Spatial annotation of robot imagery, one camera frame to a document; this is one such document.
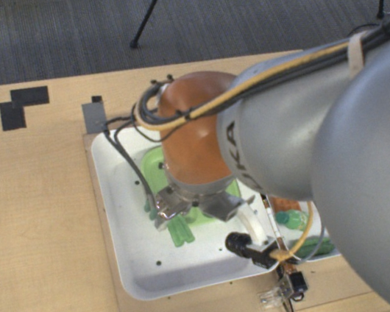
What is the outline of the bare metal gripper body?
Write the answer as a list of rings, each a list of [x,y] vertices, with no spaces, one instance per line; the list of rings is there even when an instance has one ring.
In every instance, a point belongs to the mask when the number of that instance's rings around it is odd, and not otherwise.
[[[156,208],[159,216],[189,211],[199,204],[201,194],[189,191],[187,188],[170,186],[156,194]]]

